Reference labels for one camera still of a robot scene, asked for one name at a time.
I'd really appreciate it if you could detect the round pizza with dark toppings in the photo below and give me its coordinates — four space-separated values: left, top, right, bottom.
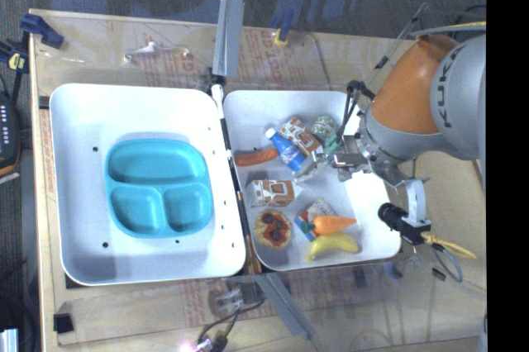
252 209 293 250

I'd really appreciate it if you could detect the orange carrot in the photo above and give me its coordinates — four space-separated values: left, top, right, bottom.
301 214 358 237

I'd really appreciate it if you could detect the yellow banana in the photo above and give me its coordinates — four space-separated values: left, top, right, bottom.
306 232 360 263

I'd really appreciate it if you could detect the colourful packet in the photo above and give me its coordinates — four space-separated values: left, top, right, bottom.
293 197 337 243

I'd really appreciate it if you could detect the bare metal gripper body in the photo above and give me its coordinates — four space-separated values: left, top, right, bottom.
330 133 374 183

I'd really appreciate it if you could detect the green can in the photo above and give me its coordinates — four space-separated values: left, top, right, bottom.
309 115 338 141

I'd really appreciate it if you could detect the brown cardboard board red print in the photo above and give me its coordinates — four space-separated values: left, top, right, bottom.
28 8 488 348

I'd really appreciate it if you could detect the blue bottle with white cap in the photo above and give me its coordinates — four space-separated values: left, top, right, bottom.
264 126 309 174

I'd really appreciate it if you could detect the black cylinder on white bracket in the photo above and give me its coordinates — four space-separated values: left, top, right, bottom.
377 178 433 246

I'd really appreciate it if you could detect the white plastic tray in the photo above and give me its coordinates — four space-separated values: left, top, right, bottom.
49 83 247 287
222 89 403 273

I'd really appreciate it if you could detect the blue divided plate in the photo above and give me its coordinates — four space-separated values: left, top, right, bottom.
104 137 215 240

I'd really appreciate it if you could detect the black block with thin wires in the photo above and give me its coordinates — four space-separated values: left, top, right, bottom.
214 279 266 312

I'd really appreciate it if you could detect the brown and white carton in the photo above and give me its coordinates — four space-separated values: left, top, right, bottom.
277 116 325 158
245 178 303 208

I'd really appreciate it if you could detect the thin black and white rod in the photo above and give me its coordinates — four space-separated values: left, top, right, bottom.
210 83 262 275

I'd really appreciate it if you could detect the orange sausage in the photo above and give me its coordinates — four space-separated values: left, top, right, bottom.
234 147 279 168

